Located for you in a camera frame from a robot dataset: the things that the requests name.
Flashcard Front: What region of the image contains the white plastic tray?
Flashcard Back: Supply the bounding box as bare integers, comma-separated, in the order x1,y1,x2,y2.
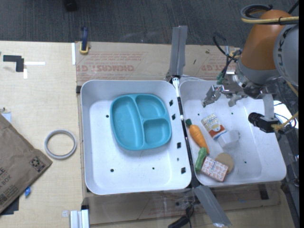
80,79,192,196
178,79,287,188

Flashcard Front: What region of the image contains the brown paper envelope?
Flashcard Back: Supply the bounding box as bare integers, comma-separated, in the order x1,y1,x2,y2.
0,113,53,215

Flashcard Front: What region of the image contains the white cube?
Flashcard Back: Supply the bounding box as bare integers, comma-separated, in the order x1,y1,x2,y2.
217,130,241,149

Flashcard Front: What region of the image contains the green bottle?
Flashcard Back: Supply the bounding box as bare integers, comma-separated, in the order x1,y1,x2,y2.
194,147,208,172

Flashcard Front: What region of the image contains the black cylinder on white bracket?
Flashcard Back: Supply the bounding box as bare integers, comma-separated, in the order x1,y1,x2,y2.
247,93,281,133

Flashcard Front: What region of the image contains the blue divided plate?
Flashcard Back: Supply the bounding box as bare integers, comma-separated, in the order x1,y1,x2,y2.
109,93,172,151

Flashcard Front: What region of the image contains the tan round biscuit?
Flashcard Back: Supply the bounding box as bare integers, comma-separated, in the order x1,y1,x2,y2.
215,152,235,174

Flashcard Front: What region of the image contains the white tape ring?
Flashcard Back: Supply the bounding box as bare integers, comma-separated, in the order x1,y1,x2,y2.
44,129,77,161

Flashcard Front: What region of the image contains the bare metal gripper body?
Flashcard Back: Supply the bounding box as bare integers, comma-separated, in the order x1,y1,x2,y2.
220,71,264,99

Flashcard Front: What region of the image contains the brown cardboard board red print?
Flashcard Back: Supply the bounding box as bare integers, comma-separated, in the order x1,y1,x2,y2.
75,41,285,225

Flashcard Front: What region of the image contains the white and orange carton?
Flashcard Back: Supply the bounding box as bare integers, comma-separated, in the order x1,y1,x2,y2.
200,113,227,141

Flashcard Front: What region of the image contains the orange carrot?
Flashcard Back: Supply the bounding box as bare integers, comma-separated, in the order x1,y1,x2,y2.
185,118,210,155

